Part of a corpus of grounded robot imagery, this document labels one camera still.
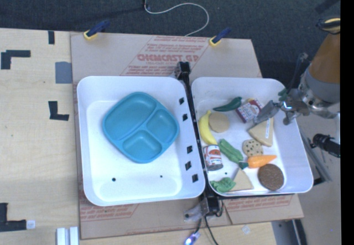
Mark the red and white can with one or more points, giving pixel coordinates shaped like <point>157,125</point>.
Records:
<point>213,158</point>

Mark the tan round biscuit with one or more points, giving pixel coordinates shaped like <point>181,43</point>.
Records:
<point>219,122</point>

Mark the thin black rod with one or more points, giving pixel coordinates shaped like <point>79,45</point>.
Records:
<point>193,116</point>

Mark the blue divided plate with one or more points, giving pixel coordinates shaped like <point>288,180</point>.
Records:
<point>138,125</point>

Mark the yellow banana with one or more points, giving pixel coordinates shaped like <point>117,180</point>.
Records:
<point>206,130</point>

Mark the chocolate chip cookie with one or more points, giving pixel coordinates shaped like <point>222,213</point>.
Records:
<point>252,148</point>

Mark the tan triangular bread slice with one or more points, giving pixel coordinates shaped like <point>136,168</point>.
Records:
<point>242,181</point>

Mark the red and white carton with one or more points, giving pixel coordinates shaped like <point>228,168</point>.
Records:
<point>247,111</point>

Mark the black cylinder on white bracket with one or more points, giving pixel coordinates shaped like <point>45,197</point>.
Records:
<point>327,144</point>

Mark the pale yellow cheese wedge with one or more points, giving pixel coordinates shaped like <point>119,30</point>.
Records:
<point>262,133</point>

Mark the white plastic tray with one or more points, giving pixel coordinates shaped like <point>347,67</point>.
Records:
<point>290,161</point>
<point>138,183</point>

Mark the orange carrot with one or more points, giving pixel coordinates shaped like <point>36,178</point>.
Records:
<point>260,161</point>

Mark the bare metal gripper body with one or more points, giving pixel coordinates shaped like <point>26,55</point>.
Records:
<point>300,103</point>

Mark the green chili pepper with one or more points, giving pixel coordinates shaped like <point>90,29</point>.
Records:
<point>229,105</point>

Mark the green pea pod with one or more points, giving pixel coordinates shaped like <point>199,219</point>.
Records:
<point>231,151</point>

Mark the brown cardboard board red print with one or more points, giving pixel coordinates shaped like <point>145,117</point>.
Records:
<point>116,53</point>

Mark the green lettuce leaf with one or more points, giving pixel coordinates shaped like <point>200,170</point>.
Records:
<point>222,185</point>

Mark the brown round patty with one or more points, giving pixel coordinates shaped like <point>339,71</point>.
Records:
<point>271,177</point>

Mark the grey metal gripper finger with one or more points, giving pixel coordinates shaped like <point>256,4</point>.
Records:
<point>289,119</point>
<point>266,112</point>

